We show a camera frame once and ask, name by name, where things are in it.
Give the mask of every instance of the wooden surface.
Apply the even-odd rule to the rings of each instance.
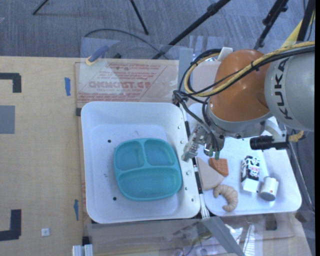
[[[14,134],[0,134],[0,231],[10,229],[11,210],[21,209],[22,216],[21,236],[0,241],[0,255],[67,256],[82,244],[77,61],[0,57],[1,73],[22,79],[21,93],[13,93],[11,80],[0,80],[0,105],[15,106]]]

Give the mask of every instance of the gray square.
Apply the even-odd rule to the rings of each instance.
[[[16,106],[0,105],[0,134],[15,133]]]

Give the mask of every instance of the white can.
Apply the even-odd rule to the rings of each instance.
[[[279,181],[276,178],[264,177],[259,196],[266,201],[276,200],[278,186]]]

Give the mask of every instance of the teal plate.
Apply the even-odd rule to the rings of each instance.
[[[170,197],[182,184],[176,153],[162,139],[140,138],[122,142],[114,151],[113,167],[121,193],[135,201]]]

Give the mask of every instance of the shrimp toy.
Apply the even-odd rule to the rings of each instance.
[[[219,195],[224,196],[227,205],[222,206],[226,212],[232,212],[238,205],[238,192],[233,186],[220,184],[213,190],[213,196],[217,198]]]

